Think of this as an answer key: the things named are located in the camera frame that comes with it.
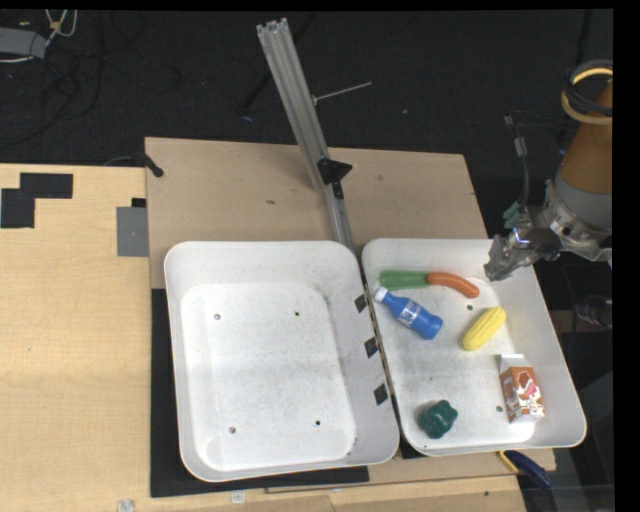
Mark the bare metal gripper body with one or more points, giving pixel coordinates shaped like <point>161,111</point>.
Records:
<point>542,239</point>

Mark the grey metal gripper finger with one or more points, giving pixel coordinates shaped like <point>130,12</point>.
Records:
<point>496,257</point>
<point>514,264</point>

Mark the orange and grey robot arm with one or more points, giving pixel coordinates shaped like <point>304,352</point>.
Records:
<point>587,150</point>

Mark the orange toy sausage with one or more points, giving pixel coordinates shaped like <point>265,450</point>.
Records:
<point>452,282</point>

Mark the yellow toy corn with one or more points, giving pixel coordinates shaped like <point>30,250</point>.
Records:
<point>484,328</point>

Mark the green toy cucumber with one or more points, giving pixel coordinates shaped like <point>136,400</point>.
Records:
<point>402,279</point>

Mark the blue plastic bottle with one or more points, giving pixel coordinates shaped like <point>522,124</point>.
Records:
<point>410,313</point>

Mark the orange and white carton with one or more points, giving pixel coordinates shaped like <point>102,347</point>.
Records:
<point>521,390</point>

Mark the white plastic tray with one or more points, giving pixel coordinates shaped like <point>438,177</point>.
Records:
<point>450,380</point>
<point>265,370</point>

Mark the dark green toy pepper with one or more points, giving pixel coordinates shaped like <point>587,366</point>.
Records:
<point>437,419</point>

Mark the brown cardboard board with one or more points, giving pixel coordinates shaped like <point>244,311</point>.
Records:
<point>240,200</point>

